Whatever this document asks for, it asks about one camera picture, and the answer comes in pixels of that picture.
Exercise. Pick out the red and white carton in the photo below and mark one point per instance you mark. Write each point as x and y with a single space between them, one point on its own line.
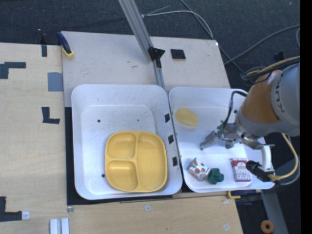
240 170

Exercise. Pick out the yellow oval toy biscuit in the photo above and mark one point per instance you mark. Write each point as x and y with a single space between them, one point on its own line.
186 117

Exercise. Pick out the pale flat board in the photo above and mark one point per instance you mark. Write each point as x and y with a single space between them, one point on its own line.
114 60

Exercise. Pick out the orange doughnut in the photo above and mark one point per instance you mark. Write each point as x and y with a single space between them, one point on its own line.
264 225

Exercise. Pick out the yellow divided plate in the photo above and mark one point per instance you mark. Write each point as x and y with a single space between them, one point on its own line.
148 160

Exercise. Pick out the white carton with red print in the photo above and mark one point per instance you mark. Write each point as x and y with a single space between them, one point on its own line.
198 169

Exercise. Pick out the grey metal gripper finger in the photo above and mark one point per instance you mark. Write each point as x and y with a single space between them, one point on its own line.
209 140
230 144

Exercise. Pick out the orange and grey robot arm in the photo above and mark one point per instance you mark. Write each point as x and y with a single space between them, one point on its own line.
262 101

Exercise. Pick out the green broccoli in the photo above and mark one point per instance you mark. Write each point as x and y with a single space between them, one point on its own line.
215 176

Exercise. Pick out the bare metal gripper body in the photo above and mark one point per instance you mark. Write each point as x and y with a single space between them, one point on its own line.
235 133

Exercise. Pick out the white plastic tray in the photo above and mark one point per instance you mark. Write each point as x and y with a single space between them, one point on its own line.
214 111
92 140

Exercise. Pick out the black cylinder on white bracket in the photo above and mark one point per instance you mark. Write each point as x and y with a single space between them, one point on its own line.
258 170

